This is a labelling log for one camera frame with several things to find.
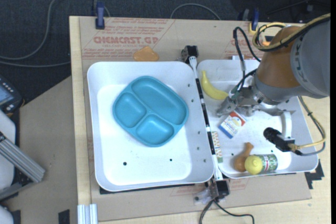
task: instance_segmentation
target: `yellow lid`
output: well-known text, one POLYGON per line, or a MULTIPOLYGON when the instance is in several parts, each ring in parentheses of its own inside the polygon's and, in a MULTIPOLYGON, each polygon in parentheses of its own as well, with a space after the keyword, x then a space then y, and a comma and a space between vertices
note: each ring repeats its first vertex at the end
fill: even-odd
POLYGON ((256 155, 248 156, 245 160, 245 169, 252 175, 259 174, 263 169, 263 161, 256 155))

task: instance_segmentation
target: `yellow banana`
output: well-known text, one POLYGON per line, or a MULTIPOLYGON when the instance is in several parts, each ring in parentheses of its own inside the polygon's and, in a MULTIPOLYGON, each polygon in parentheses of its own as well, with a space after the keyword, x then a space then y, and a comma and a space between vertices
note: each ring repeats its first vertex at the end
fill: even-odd
POLYGON ((221 91, 211 84, 211 82, 206 77, 205 70, 202 70, 201 86, 203 91, 213 99, 223 100, 228 96, 227 92, 221 91))

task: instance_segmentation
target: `white tray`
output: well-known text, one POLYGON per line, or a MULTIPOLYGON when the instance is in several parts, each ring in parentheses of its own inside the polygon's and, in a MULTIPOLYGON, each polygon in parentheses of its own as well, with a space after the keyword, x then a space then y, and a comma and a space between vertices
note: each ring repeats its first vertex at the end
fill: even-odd
POLYGON ((190 66, 172 62, 97 62, 87 74, 98 184, 107 191, 193 184, 214 172, 201 102, 190 66), (173 139, 148 147, 114 119, 112 106, 134 79, 152 76, 187 104, 189 116, 173 139))
MULTIPOLYGON (((256 60, 246 60, 246 73, 258 67, 256 60)), ((206 71, 209 81, 217 88, 229 92, 242 77, 239 60, 205 60, 197 66, 198 76, 201 79, 202 70, 206 71)), ((272 143, 264 138, 263 131, 267 127, 282 130, 282 123, 279 116, 270 116, 265 112, 255 112, 254 116, 245 117, 247 122, 233 137, 227 137, 218 126, 224 118, 216 116, 216 110, 222 101, 211 99, 204 93, 211 131, 218 132, 221 144, 223 162, 218 167, 221 172, 230 178, 252 177, 248 172, 238 172, 234 170, 234 160, 245 149, 245 143, 250 142, 254 146, 251 154, 275 154, 278 158, 278 168, 270 174, 287 174, 296 172, 307 172, 314 170, 318 164, 318 156, 298 156, 292 152, 281 152, 272 143)), ((288 103, 279 105, 280 109, 295 111, 292 115, 292 137, 298 145, 312 143, 312 138, 308 130, 305 117, 298 98, 291 98, 288 103)), ((304 148, 302 152, 312 152, 314 147, 304 148)))

